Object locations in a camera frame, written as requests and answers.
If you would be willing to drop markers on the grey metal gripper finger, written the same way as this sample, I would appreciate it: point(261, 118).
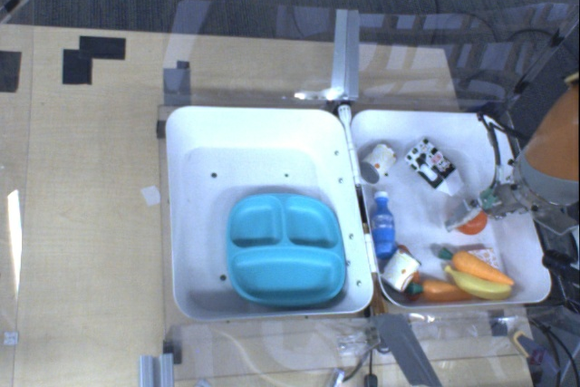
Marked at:
point(463, 215)

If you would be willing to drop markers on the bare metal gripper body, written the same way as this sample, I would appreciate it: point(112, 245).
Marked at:
point(509, 201)

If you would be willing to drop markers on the orange round toy fruit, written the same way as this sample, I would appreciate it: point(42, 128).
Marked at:
point(475, 225)

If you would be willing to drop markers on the white plastic tray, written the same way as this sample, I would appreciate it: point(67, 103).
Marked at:
point(421, 217)
point(254, 149)

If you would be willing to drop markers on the white packet with orange print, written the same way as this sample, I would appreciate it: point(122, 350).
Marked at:
point(488, 256)

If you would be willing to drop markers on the orange carrot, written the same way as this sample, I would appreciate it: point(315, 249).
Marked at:
point(441, 291)
point(478, 266)

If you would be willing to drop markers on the black and white cow-print carton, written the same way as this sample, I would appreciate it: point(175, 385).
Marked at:
point(428, 161)

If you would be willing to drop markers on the yellow banana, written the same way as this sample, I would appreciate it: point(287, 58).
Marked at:
point(482, 289)

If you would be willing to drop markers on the blue plastic bottle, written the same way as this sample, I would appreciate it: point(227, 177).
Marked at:
point(383, 231)

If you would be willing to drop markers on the white can with orange print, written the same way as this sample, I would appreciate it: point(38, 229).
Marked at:
point(380, 158)
point(401, 269)

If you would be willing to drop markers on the blue divided plate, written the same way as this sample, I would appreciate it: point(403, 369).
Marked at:
point(285, 267)

